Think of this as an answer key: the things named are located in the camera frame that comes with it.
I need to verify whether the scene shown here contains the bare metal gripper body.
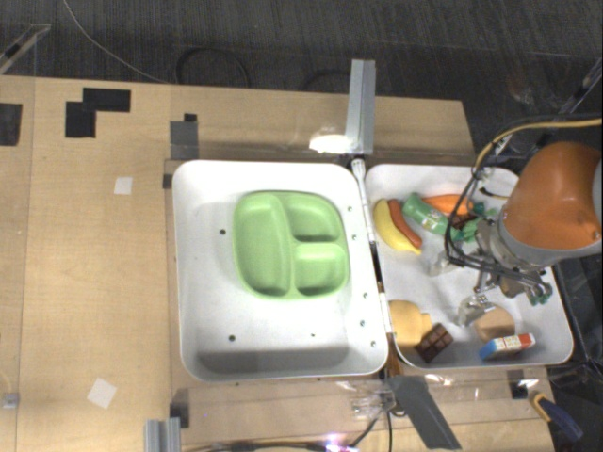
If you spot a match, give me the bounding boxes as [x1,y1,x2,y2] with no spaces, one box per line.
[472,238,530,299]

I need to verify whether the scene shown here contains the tan bread roll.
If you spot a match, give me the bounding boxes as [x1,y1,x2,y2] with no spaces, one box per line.
[472,306,516,343]

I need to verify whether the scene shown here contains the white plastic tray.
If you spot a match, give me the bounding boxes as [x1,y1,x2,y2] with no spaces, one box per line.
[365,163,575,371]
[171,159,390,384]

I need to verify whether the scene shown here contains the brown chocolate bar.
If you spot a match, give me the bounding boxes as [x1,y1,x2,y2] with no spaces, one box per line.
[414,322,454,364]

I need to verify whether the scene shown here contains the blue white red carton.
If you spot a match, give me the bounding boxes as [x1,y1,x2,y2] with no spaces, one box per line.
[479,332,537,362]

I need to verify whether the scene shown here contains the tan bottle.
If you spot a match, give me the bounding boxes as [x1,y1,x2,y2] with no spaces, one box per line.
[388,299,433,348]

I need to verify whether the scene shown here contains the orange carrot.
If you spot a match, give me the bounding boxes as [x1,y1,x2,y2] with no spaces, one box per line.
[420,194,475,217]

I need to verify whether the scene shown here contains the green bottle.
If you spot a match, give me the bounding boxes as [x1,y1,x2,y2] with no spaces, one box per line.
[401,192,453,236]

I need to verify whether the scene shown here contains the red sausage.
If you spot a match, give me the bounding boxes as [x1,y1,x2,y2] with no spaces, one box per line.
[387,199,424,249]

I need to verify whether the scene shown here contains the yellow banana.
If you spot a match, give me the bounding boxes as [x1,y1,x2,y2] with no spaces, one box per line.
[372,199,423,256]

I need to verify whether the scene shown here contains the green divided plate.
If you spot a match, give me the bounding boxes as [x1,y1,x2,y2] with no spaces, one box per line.
[232,189,352,299]

